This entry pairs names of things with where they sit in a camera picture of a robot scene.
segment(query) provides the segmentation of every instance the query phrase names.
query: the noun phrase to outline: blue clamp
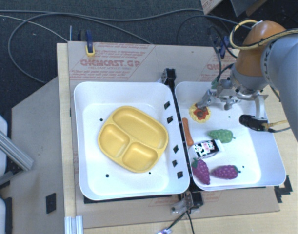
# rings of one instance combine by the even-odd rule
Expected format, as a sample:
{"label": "blue clamp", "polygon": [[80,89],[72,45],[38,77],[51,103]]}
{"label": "blue clamp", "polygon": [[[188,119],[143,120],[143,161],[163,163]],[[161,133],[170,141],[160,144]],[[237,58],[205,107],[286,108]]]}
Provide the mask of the blue clamp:
{"label": "blue clamp", "polygon": [[93,57],[95,55],[95,48],[92,42],[91,31],[89,29],[86,30],[86,54],[89,57]]}

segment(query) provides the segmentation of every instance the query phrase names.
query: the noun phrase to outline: yellow plate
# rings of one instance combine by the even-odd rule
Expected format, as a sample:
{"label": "yellow plate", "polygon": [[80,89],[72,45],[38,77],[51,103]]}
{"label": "yellow plate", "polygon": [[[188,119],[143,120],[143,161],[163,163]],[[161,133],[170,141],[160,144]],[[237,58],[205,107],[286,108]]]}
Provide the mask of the yellow plate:
{"label": "yellow plate", "polygon": [[150,170],[165,151],[167,143],[166,128],[153,117],[131,106],[116,109],[98,136],[101,151],[135,173]]}

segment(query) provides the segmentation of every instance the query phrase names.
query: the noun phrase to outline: white tray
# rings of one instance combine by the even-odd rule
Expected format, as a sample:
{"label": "white tray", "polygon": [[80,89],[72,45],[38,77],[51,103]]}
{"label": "white tray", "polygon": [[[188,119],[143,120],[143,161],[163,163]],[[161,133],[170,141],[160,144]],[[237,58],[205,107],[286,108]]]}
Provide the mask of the white tray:
{"label": "white tray", "polygon": [[[74,89],[79,152],[79,184],[91,200],[173,195],[190,183],[171,90],[156,82],[82,82]],[[134,173],[109,159],[98,146],[98,134],[111,113],[136,107],[165,126],[169,142],[156,165]]]}
{"label": "white tray", "polygon": [[[210,176],[210,185],[201,183],[194,175],[195,184],[205,191],[216,191],[235,188],[274,186],[282,184],[286,179],[285,168],[272,133],[257,132],[239,123],[243,114],[255,115],[256,106],[253,101],[242,100],[230,110],[224,110],[224,103],[217,100],[209,108],[211,116],[205,123],[198,123],[189,116],[190,107],[200,102],[210,82],[181,82],[176,86],[176,97],[181,118],[189,121],[189,129],[194,143],[209,140],[207,132],[217,129],[231,130],[236,137],[223,144],[224,152],[205,158],[211,171],[220,165],[236,165],[241,173],[237,178],[227,180]],[[193,154],[189,153],[190,162]]]}

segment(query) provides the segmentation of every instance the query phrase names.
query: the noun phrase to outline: green toy vegetable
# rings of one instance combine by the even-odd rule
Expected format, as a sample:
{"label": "green toy vegetable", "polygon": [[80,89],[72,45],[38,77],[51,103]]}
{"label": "green toy vegetable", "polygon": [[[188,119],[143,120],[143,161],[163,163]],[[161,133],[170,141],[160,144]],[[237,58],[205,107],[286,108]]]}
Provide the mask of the green toy vegetable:
{"label": "green toy vegetable", "polygon": [[233,133],[227,129],[212,130],[208,135],[212,139],[219,139],[222,143],[229,143],[235,138]]}

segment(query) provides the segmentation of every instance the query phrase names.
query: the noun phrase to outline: robotic arm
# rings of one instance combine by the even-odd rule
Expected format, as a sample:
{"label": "robotic arm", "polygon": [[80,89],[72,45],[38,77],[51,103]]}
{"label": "robotic arm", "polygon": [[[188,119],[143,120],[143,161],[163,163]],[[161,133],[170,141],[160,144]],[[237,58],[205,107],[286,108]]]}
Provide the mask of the robotic arm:
{"label": "robotic arm", "polygon": [[[255,23],[241,47],[233,43],[233,33],[244,23]],[[216,90],[207,90],[198,108],[209,106],[216,98],[229,110],[240,100],[254,100],[256,115],[242,115],[240,123],[265,131],[265,86],[277,90],[287,121],[298,142],[298,29],[286,30],[272,21],[248,20],[238,24],[230,34],[230,43],[240,49],[228,79],[218,81]]]}

